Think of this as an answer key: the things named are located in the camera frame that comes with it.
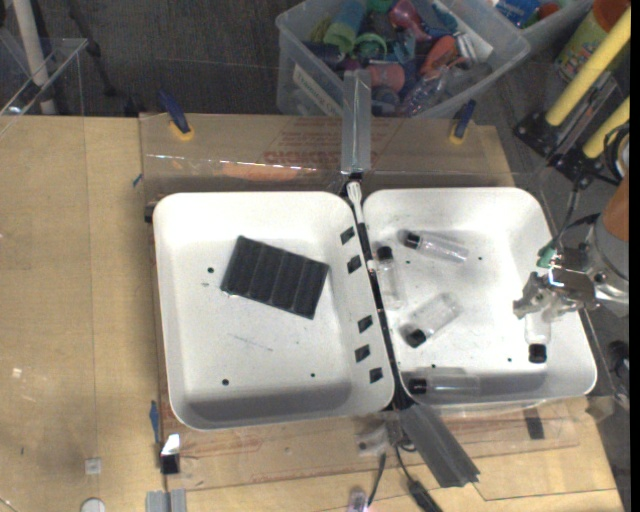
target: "wooden surface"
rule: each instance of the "wooden surface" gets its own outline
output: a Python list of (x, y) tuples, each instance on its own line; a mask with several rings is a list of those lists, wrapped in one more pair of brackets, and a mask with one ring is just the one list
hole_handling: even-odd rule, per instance
[[(483, 130), (492, 161), (504, 158)], [(0, 162), (0, 498), (18, 512), (79, 510), (90, 496), (107, 511), (143, 511), (163, 479), (148, 417), (158, 364), (144, 197), (133, 186), (138, 123), (25, 117), (0, 139)], [(577, 445), (478, 458), (480, 482), (462, 489), (435, 488), (424, 466), (410, 471), (445, 512), (621, 511), (585, 401), (567, 407)], [(322, 445), (307, 449), (312, 458)], [(85, 474), (92, 457), (99, 475)], [(192, 491), (188, 510), (340, 511), (374, 473)], [(371, 510), (418, 510), (397, 469), (377, 496)]]

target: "yellow pole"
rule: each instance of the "yellow pole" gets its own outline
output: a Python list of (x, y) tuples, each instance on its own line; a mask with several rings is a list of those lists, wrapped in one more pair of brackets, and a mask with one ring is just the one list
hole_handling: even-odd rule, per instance
[(607, 119), (598, 131), (594, 133), (582, 147), (582, 151), (589, 158), (597, 158), (604, 151), (604, 138), (614, 128), (626, 123), (631, 115), (631, 96), (627, 96), (620, 106)]
[(593, 85), (630, 38), (631, 7), (625, 11), (604, 41), (600, 43), (593, 55), (585, 62), (580, 73), (567, 86), (553, 107), (549, 109), (545, 119), (551, 126), (560, 126), (562, 124), (589, 90), (589, 87)]

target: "black connector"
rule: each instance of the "black connector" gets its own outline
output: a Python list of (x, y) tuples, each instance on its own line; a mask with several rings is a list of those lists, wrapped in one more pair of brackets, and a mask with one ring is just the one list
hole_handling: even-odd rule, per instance
[(442, 512), (442, 509), (433, 501), (424, 485), (417, 480), (409, 482), (409, 492), (417, 505), (425, 512)]

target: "clear plastic container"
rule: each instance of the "clear plastic container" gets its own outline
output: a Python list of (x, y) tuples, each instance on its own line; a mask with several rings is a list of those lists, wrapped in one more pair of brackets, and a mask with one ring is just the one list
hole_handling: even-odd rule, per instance
[(378, 284), (382, 294), (382, 302), (389, 310), (398, 310), (407, 304), (402, 281), (398, 276), (398, 269), (393, 259), (391, 247), (380, 247), (378, 256)]
[[(342, 80), (304, 45), (318, 21), (333, 17), (342, 3), (343, 0), (307, 0), (277, 17), (276, 26), (280, 31), (277, 103), (283, 114), (300, 113), (292, 94), (301, 88), (301, 77), (305, 92), (313, 95), (316, 105), (320, 105), (312, 114), (336, 115), (332, 107), (342, 105)], [(418, 12), (430, 4), (428, 0), (413, 0), (413, 3)], [(493, 69), (489, 76), (475, 85), (420, 114), (451, 118), (469, 99), (487, 90), (500, 76), (527, 57), (530, 46), (518, 30), (486, 2), (443, 0), (436, 4), (453, 14), (459, 29), (471, 36), (479, 61), (487, 62)]]
[(401, 328), (402, 337), (413, 348), (433, 338), (462, 313), (452, 293), (442, 293), (416, 309)]
[(427, 231), (411, 231), (407, 233), (404, 245), (424, 256), (439, 258), (453, 263), (464, 263), (469, 257), (469, 250), (460, 242)]

